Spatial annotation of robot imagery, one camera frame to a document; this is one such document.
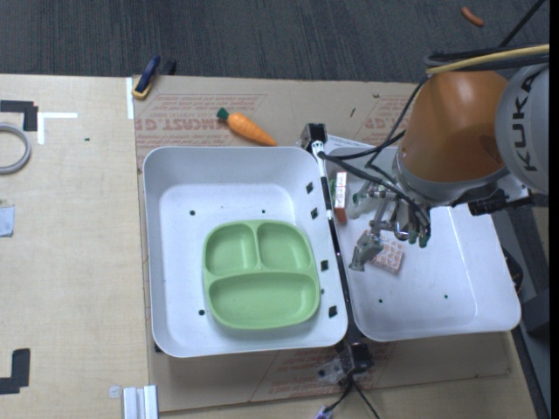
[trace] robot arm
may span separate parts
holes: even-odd
[[[468,203],[480,215],[526,203],[532,191],[547,195],[549,64],[509,81],[492,71],[434,75],[418,93],[390,179],[366,175],[357,173],[363,186],[348,206],[350,218],[373,217],[349,265],[358,271],[382,251],[381,230],[425,247],[432,208]]]

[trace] open box lid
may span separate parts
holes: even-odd
[[[390,169],[393,156],[387,148],[377,164]],[[332,178],[335,167],[327,170]],[[302,148],[165,147],[146,157],[152,327],[163,352],[327,347],[349,325],[372,340],[395,341],[518,324],[520,304],[490,216],[473,217],[459,206],[434,209],[429,245],[405,244],[397,274],[373,265],[351,271],[346,263],[370,219],[331,229],[322,184],[315,158]],[[361,186],[350,177],[349,187],[355,185]],[[201,272],[204,239],[219,224],[247,219],[289,222],[307,235],[322,291],[311,319],[246,331],[212,318]]]
[[[368,148],[337,148],[347,155]],[[386,148],[376,165],[390,171],[396,148]],[[368,157],[349,161],[365,170]],[[328,177],[341,170],[327,162]],[[348,174],[349,193],[362,180]],[[431,239],[425,248],[400,242],[402,261],[397,272],[366,264],[349,269],[357,239],[369,228],[374,212],[336,224],[345,261],[355,323],[376,341],[396,341],[461,333],[501,332],[516,327],[521,306],[499,238],[489,215],[473,216],[466,205],[431,210]],[[394,239],[392,233],[383,236]]]

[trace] toy carrot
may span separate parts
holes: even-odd
[[[258,126],[253,120],[242,113],[229,113],[223,107],[217,111],[217,117],[226,120],[232,131],[243,135],[249,140],[256,141],[267,146],[277,146],[278,143],[267,132]]]

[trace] small package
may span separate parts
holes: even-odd
[[[402,257],[404,256],[404,244],[392,237],[383,237],[383,250],[378,253],[371,263],[392,273],[398,273]]]
[[[348,173],[340,171],[335,175],[335,195],[334,195],[334,214],[339,223],[347,223],[348,215],[346,213],[346,184],[348,181]]]

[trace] green divided plate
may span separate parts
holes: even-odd
[[[301,323],[316,312],[320,285],[307,237],[281,221],[215,228],[204,242],[204,289],[214,317],[236,329]]]

